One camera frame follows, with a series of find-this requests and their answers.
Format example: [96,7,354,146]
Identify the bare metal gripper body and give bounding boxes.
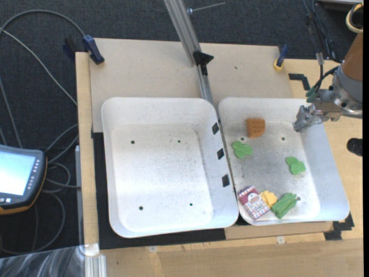
[313,88,363,123]

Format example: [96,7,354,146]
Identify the brown toy waffle biscuit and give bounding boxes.
[246,118,266,139]

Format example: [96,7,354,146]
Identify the green toy broccoli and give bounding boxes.
[231,141,254,159]
[285,156,307,176]

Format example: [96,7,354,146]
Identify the white plastic tray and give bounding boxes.
[218,96,351,226]
[100,96,240,239]

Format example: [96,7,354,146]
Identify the yellow toy cheese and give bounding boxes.
[259,190,278,208]

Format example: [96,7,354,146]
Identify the green toy bean bundle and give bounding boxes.
[270,192,298,220]

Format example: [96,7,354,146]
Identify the red and white carton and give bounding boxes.
[237,185,270,222]

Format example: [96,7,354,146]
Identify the pale wood board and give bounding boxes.
[88,38,295,134]

